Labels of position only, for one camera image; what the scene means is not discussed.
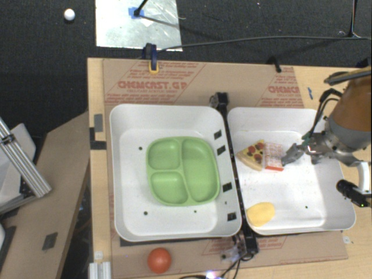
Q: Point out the brown cardboard board red print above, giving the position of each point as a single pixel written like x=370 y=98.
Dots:
x=186 y=83

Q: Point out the white plastic tray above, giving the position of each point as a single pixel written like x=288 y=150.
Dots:
x=296 y=190
x=133 y=170

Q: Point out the yellow toy potato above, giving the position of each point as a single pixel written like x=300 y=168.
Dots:
x=260 y=214

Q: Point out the white ball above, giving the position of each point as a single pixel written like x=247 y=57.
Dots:
x=69 y=14

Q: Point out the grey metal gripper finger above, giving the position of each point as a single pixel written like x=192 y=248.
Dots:
x=295 y=148
x=287 y=158

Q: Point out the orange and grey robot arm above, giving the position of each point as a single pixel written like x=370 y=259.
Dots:
x=351 y=106

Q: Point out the black cylinder on white bracket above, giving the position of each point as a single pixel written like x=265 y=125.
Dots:
x=353 y=192

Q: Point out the white and orange carton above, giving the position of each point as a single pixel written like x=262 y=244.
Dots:
x=273 y=155

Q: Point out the green divided plate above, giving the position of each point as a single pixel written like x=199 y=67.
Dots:
x=183 y=170

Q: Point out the toy pizza slice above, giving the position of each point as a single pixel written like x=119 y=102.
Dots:
x=251 y=155

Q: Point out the red ball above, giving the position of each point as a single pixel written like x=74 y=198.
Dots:
x=159 y=260

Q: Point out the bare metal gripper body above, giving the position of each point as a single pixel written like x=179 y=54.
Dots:
x=322 y=145

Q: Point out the thin black rod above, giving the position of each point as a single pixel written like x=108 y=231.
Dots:
x=234 y=167

